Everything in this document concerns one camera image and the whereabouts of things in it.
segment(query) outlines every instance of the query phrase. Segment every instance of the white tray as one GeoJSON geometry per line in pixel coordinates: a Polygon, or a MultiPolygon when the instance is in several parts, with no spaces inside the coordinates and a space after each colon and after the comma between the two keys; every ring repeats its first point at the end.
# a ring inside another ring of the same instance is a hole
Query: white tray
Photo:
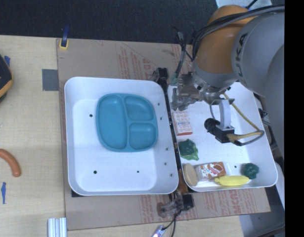
{"type": "Polygon", "coordinates": [[[169,194],[178,186],[172,134],[162,88],[153,81],[74,77],[64,87],[68,180],[82,196],[169,194]],[[158,140],[142,152],[114,152],[99,141],[95,113],[110,93],[145,97],[155,110],[158,140]]]}
{"type": "MultiPolygon", "coordinates": [[[[173,86],[169,86],[168,88],[170,102],[172,101],[173,88],[173,86]]],[[[239,82],[236,82],[226,94],[229,98],[235,99],[234,104],[250,121],[259,129],[264,129],[255,97],[251,91],[239,82]]],[[[195,104],[189,105],[185,111],[188,112],[193,133],[191,135],[176,136],[176,139],[178,143],[187,139],[192,140],[199,151],[199,160],[186,160],[181,157],[182,166],[186,163],[197,166],[209,162],[223,161],[224,164],[226,164],[229,175],[241,175],[241,167],[245,163],[251,162],[259,167],[259,173],[256,179],[250,180],[245,185],[228,187],[211,181],[201,182],[196,186],[189,186],[192,190],[207,192],[270,187],[275,185],[277,182],[277,170],[266,134],[257,141],[241,147],[235,146],[232,143],[222,144],[211,133],[208,133],[204,127],[206,119],[212,118],[210,107],[206,102],[196,102],[195,104]]],[[[215,118],[220,120],[218,106],[213,106],[213,112],[215,118]]],[[[246,134],[255,131],[232,106],[231,125],[235,128],[235,134],[246,134]]]]}

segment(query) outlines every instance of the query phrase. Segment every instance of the gray tape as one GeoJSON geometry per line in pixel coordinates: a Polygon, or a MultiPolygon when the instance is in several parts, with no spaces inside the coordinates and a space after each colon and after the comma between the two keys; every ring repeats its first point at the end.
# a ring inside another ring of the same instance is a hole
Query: gray tape
{"type": "Polygon", "coordinates": [[[43,91],[58,91],[58,71],[56,69],[42,69],[43,91]]]}

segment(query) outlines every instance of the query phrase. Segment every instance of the green vegetable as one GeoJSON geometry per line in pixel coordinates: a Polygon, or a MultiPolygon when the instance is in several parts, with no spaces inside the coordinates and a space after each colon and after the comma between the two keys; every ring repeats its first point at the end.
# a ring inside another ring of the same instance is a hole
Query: green vegetable
{"type": "Polygon", "coordinates": [[[180,157],[187,160],[199,160],[196,144],[187,139],[178,143],[180,157]]]}
{"type": "Polygon", "coordinates": [[[255,179],[256,174],[260,171],[260,168],[253,163],[247,163],[243,167],[243,175],[250,179],[255,179]]]}

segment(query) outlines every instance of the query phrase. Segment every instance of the yellow banana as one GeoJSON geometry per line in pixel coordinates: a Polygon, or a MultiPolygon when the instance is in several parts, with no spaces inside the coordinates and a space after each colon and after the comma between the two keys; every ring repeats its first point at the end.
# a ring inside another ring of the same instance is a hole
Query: yellow banana
{"type": "Polygon", "coordinates": [[[237,186],[246,184],[250,179],[247,176],[220,176],[215,178],[215,182],[223,186],[237,186]]]}

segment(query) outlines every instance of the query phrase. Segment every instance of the brown sausage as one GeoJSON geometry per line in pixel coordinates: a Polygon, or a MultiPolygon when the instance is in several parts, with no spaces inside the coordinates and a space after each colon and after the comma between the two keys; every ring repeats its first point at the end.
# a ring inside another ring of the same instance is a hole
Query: brown sausage
{"type": "Polygon", "coordinates": [[[16,158],[5,149],[0,149],[0,157],[4,159],[11,167],[12,175],[19,177],[21,175],[21,169],[16,158]]]}

